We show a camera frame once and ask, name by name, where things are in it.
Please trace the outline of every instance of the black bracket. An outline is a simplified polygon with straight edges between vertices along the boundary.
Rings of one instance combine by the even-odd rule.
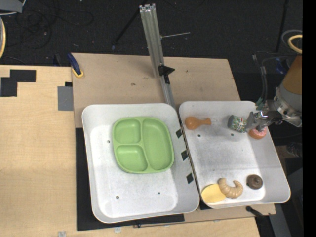
[[[174,69],[170,68],[170,67],[167,67],[165,65],[160,65],[158,67],[158,71],[159,71],[159,75],[164,77],[164,81],[167,84],[170,84],[169,74],[172,73],[174,71]]]

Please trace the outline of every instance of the white tray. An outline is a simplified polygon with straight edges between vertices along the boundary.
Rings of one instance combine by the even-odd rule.
[[[118,166],[112,144],[114,123],[127,117],[154,117],[168,127],[174,163],[160,173],[131,174]],[[92,211],[104,223],[180,214],[196,210],[199,193],[176,111],[167,104],[90,105],[82,112]]]
[[[221,177],[226,177],[230,186],[235,186],[233,180],[238,180],[244,187],[237,199],[226,198],[208,204],[209,207],[283,203],[290,198],[290,188],[269,131],[264,138],[256,140],[227,127],[230,115],[247,119],[251,111],[256,112],[256,106],[249,101],[185,102],[180,106],[199,192]],[[212,125],[188,130],[185,120],[189,116],[210,118]],[[246,185],[250,174],[261,176],[262,188],[253,190]]]

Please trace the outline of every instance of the blue and yellow clamp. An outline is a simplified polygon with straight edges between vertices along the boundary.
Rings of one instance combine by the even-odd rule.
[[[74,58],[71,53],[67,54],[67,58],[70,62],[70,66],[72,67],[72,71],[77,78],[83,77],[83,71],[80,69],[78,62]]]

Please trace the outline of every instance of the green plate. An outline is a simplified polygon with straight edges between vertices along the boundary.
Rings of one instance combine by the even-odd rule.
[[[122,118],[112,130],[114,154],[128,173],[157,173],[169,169],[174,152],[168,127],[158,118]]]

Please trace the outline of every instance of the yellow cable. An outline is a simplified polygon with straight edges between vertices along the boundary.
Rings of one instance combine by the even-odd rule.
[[[287,43],[288,45],[290,46],[291,49],[293,49],[294,51],[300,53],[300,54],[303,54],[303,50],[302,49],[299,49],[298,47],[296,47],[295,45],[293,45],[292,43],[292,40],[294,39],[298,39],[298,38],[303,38],[303,35],[302,34],[298,34],[298,35],[294,35],[292,37],[290,37],[288,40],[287,40]]]
[[[1,47],[0,47],[0,59],[3,55],[4,52],[4,47],[5,47],[5,27],[4,27],[4,22],[2,21],[2,19],[0,18],[0,34],[2,36],[0,36],[0,40],[2,39],[2,43],[0,43]]]

